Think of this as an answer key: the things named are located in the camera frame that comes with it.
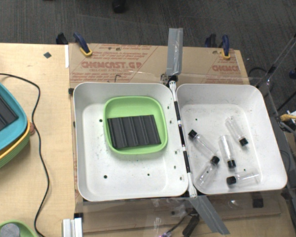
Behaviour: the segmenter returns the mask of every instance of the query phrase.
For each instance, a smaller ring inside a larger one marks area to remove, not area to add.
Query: black cap
[[[192,139],[195,138],[195,136],[197,135],[197,132],[195,132],[193,129],[191,130],[191,132],[188,133],[189,137],[191,137]]]
[[[229,176],[226,178],[227,184],[228,185],[232,185],[235,184],[237,182],[237,179],[234,176]]]
[[[213,158],[211,159],[211,164],[217,165],[219,161],[220,159],[217,156],[213,156]]]
[[[235,160],[229,160],[227,161],[228,168],[235,168],[236,167],[236,161]]]
[[[243,138],[243,139],[239,140],[239,142],[240,142],[240,144],[242,146],[245,146],[245,145],[247,145],[249,143],[246,138]]]

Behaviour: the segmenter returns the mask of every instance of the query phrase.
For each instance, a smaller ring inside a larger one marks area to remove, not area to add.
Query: plastic vial
[[[20,237],[20,229],[17,225],[8,223],[1,228],[0,237]]]
[[[227,184],[230,186],[258,184],[260,182],[260,175],[256,169],[248,169],[241,172],[237,172],[233,176],[227,177],[226,181]]]
[[[240,129],[237,120],[235,119],[234,116],[230,116],[229,118],[226,119],[226,126],[229,129],[230,133],[232,136],[239,141],[241,146],[245,146],[248,144],[248,140],[246,139],[246,136]]]
[[[214,156],[202,169],[201,173],[197,176],[195,184],[199,187],[205,186],[214,176],[218,166],[219,158]]]
[[[228,168],[235,168],[236,161],[233,156],[233,147],[228,135],[223,135],[219,138],[219,146],[221,148],[222,157],[228,164]]]
[[[216,152],[218,150],[214,148],[214,146],[208,140],[206,140],[203,135],[198,134],[194,130],[191,130],[188,135],[192,139],[198,151],[201,152],[206,158],[212,160],[213,157],[217,157]]]

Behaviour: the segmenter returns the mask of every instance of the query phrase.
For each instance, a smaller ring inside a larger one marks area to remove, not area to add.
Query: chair wheel
[[[125,10],[125,1],[123,0],[114,0],[112,2],[113,10],[115,13],[122,13]]]

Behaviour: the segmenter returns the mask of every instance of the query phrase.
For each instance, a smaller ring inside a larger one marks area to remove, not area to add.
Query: gray carpet
[[[268,70],[296,32],[296,0],[127,0],[115,14],[113,0],[0,0],[0,42],[55,44],[63,32],[73,42],[80,32],[88,42],[167,45],[168,29],[183,27],[184,46],[205,46],[210,34],[217,44],[227,34],[230,47],[242,53],[247,72]],[[296,67],[296,44],[271,82],[274,107],[296,91],[289,72]],[[279,114],[296,110],[296,95]]]

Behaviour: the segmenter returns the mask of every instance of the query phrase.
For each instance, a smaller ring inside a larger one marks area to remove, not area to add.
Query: clear plastic tube
[[[233,176],[227,177],[226,181],[230,186],[258,184],[260,182],[260,174],[257,169],[246,169],[244,171],[235,173]]]
[[[234,158],[233,147],[228,135],[223,135],[219,138],[219,146],[222,152],[222,157],[227,163],[228,168],[235,168],[236,161]]]
[[[206,158],[212,160],[213,157],[217,157],[218,149],[216,149],[203,135],[191,130],[188,136],[192,139],[198,151]]]
[[[201,170],[200,174],[197,176],[195,180],[195,185],[197,187],[205,186],[212,180],[215,175],[215,172],[218,168],[217,164],[219,162],[218,157],[213,157],[214,160],[208,162],[204,168]]]
[[[239,141],[241,146],[245,146],[248,144],[248,140],[247,140],[245,134],[243,133],[243,131],[241,130],[241,128],[234,116],[228,117],[226,119],[225,124],[226,124],[228,130],[230,131],[231,135],[237,141]]]

